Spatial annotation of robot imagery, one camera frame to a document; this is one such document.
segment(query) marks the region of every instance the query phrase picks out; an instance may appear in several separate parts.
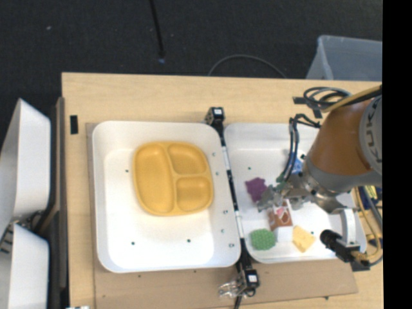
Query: yellow divided plate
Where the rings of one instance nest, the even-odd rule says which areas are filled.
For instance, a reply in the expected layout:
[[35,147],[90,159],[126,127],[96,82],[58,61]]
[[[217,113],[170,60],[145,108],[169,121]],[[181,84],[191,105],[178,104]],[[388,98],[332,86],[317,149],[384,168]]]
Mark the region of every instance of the yellow divided plate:
[[133,156],[133,181],[141,206],[151,214],[183,215],[206,209],[213,182],[204,153],[187,142],[151,142]]

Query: purple object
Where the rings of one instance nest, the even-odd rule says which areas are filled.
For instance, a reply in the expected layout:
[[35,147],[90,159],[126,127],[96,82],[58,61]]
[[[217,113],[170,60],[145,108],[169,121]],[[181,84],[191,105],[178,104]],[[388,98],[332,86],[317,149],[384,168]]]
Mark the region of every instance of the purple object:
[[265,179],[254,178],[253,180],[246,181],[247,192],[252,196],[254,203],[258,202],[262,197],[262,193],[268,188],[265,185]]

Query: gray plastic bin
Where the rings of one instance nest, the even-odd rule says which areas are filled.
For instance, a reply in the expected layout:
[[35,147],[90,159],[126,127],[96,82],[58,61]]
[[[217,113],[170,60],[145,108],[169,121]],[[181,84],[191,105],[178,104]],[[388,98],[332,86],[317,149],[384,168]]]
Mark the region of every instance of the gray plastic bin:
[[321,35],[306,78],[382,81],[382,42]]

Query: green object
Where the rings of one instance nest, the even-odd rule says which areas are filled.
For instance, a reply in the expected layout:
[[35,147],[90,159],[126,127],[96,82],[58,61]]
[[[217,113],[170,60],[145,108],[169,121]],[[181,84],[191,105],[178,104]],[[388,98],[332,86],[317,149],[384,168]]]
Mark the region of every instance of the green object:
[[256,250],[268,250],[275,246],[275,235],[267,229],[257,229],[250,233],[252,246]]

